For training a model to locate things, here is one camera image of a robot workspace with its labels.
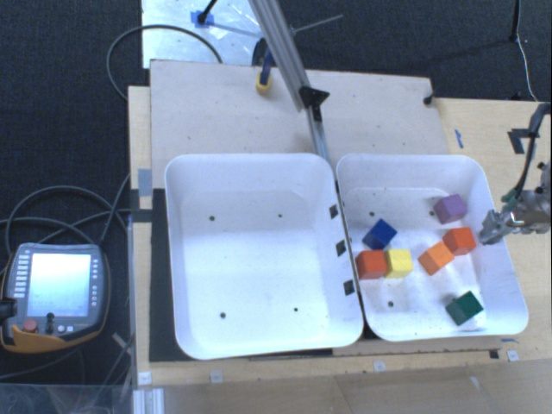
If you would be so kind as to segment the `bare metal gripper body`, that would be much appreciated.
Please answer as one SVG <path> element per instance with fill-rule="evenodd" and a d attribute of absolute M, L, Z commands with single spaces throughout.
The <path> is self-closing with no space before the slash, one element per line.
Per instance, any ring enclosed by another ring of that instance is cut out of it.
<path fill-rule="evenodd" d="M 551 229 L 550 194 L 544 189 L 524 190 L 506 205 L 506 226 L 512 233 L 546 234 Z"/>

